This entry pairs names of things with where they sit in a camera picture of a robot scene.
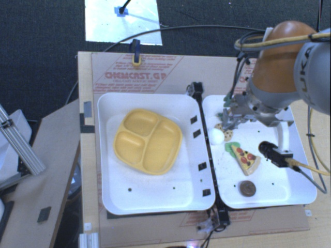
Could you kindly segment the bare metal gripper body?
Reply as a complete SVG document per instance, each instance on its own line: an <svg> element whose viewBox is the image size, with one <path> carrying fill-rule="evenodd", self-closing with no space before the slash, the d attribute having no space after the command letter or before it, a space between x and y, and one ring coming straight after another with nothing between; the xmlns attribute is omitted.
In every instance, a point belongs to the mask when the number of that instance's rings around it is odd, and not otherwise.
<svg viewBox="0 0 331 248"><path fill-rule="evenodd" d="M267 127L276 127L281 120L276 115L280 108L269 107L254 94L235 95L229 105L229 116L242 116L246 122L259 121Z"/></svg>

